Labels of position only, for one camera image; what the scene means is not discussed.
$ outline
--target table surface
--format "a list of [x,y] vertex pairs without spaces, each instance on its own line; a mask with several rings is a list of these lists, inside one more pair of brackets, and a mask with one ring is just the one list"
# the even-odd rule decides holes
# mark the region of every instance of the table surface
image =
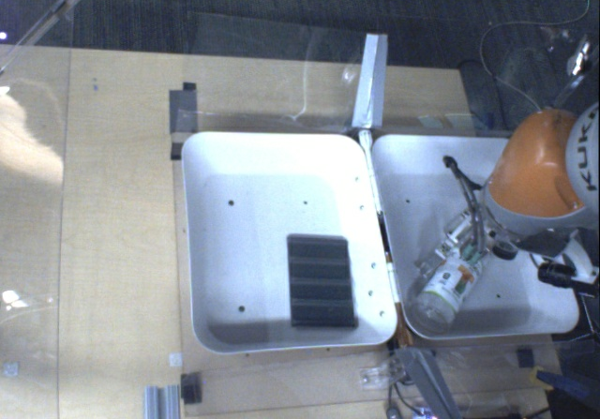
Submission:
[[[340,65],[312,66],[324,81],[340,73]],[[303,67],[294,61],[72,51],[60,266],[61,418],[142,417],[143,388],[178,383],[183,371],[170,363],[183,350],[186,318],[169,90],[196,82],[225,112],[268,111],[280,106],[282,96],[303,94],[295,81],[281,80],[301,77]],[[248,77],[273,78],[278,86]],[[400,123],[419,115],[468,113],[458,72],[389,67],[385,113]],[[485,401],[486,393],[481,397]],[[507,391],[505,397],[507,404],[529,403],[527,412],[546,404],[538,388]],[[265,408],[273,407],[265,401]],[[218,417],[379,418],[384,409],[385,401],[375,396]],[[226,410],[223,404],[221,412]]]

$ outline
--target black rectangular object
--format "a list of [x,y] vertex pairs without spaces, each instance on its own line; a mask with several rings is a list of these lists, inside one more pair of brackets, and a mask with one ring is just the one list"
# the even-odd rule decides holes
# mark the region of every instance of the black rectangular object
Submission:
[[348,241],[288,236],[292,326],[356,327]]

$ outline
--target white label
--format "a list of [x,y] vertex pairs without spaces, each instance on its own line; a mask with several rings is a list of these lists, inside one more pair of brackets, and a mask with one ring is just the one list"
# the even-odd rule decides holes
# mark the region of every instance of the white label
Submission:
[[436,294],[458,313],[464,298],[481,275],[483,264],[477,261],[470,265],[465,261],[448,258],[435,272],[423,292]]

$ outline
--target bottle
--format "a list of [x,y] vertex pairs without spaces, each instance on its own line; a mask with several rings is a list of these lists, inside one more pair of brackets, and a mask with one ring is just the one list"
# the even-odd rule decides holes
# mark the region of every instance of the bottle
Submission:
[[486,252],[478,252],[474,244],[448,251],[410,307],[419,332],[435,336],[450,329],[465,297],[481,276],[485,256]]

